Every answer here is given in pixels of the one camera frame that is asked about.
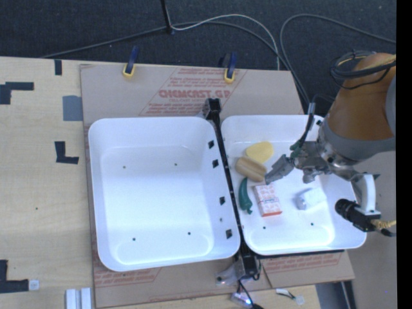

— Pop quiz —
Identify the tan hot dog bun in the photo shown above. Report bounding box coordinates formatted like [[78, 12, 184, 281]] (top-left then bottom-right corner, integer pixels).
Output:
[[235, 156, 268, 183]]

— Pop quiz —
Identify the brown cardboard board red print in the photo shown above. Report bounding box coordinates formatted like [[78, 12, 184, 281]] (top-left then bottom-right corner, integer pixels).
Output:
[[79, 63, 355, 309]]

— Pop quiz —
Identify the black cylinder on white bracket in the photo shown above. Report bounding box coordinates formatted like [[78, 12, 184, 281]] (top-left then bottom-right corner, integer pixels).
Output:
[[334, 171, 382, 233]]

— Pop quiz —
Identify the yellow oval slice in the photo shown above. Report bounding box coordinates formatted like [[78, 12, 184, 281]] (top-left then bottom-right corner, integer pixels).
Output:
[[245, 141, 275, 165]]

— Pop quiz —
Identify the orange and white carton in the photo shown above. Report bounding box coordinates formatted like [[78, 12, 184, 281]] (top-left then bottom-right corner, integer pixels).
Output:
[[252, 183, 285, 218]]

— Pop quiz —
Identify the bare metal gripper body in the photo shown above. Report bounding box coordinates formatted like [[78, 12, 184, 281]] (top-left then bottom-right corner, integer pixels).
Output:
[[291, 141, 359, 182]]

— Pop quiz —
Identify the thin black rod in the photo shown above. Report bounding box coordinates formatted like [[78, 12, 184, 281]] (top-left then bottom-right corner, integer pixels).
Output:
[[212, 117, 250, 258]]

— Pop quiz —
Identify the green chili pepper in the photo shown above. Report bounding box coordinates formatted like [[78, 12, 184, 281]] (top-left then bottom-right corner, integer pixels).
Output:
[[238, 176, 254, 215]]

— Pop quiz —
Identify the black block with thin wires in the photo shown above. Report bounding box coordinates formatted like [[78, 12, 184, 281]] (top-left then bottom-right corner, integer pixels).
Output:
[[239, 252, 260, 278], [204, 97, 223, 121]]

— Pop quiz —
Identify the white and grey packet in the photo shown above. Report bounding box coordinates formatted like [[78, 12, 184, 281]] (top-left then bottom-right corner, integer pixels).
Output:
[[293, 187, 328, 211]]

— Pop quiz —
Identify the white plastic tray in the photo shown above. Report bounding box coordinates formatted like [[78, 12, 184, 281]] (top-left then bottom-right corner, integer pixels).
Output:
[[88, 117, 242, 272], [220, 114, 368, 256]]

